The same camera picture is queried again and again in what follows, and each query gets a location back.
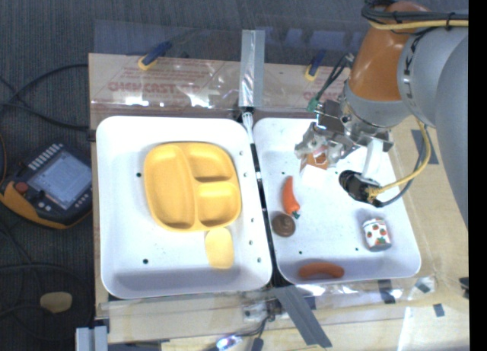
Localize orange carrot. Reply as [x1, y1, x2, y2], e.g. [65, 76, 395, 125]
[282, 175, 302, 220]

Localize pale yellow oval piece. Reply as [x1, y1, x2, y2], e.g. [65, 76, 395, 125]
[39, 291, 74, 314]

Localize black cylinder on white bracket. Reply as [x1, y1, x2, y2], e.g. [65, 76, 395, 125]
[338, 138, 383, 206]

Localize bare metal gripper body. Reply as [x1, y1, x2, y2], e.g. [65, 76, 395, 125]
[314, 98, 395, 153]

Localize white and orange carton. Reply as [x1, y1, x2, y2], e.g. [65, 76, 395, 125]
[299, 150, 330, 188]

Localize brown cardboard board, red print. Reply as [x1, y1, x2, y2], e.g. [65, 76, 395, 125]
[88, 52, 469, 351]

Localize yellow divided plate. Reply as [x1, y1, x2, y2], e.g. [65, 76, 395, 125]
[142, 141, 244, 234]

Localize pale yellow bread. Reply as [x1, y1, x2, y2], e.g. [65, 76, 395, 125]
[203, 226, 235, 270]

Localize white plastic tray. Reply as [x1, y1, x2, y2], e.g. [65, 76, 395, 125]
[94, 114, 274, 300]
[251, 116, 423, 286]

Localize white can with strawberry print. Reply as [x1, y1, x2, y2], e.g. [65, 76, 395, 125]
[361, 217, 393, 253]

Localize orange-red sausage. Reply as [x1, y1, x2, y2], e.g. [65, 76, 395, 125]
[298, 261, 346, 281]

